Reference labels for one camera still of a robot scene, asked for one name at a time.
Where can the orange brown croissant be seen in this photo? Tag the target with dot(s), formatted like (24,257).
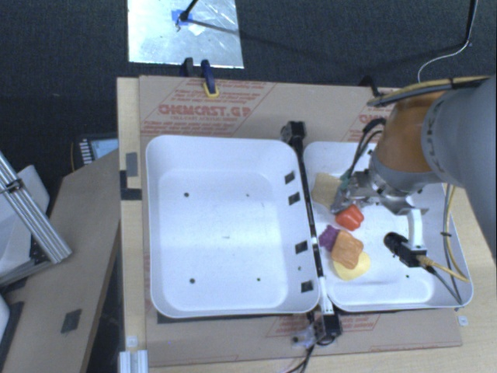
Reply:
(346,249)

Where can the thin black and white rod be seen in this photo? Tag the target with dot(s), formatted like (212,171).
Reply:
(310,216)

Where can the black cylinder on white bracket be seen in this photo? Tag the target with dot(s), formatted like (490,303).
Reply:
(404,249)

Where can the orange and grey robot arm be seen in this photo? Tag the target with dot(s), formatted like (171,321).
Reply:
(450,130)

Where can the brown cardboard board red print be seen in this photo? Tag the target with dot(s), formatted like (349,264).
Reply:
(233,107)

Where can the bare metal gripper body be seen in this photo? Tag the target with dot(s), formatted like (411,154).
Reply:
(367,187)

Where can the orange bell pepper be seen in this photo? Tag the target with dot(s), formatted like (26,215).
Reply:
(350,218)

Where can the tan bread slice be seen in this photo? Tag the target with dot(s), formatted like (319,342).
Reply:
(324,189)

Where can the yellow round biscuit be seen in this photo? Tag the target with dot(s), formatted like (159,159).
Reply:
(361,268)

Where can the white plastic tray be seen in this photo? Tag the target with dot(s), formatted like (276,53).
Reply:
(217,231)
(388,286)

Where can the purple grapes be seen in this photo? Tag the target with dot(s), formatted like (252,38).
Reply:
(328,237)

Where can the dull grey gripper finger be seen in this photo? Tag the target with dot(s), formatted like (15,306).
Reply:
(338,202)
(359,203)

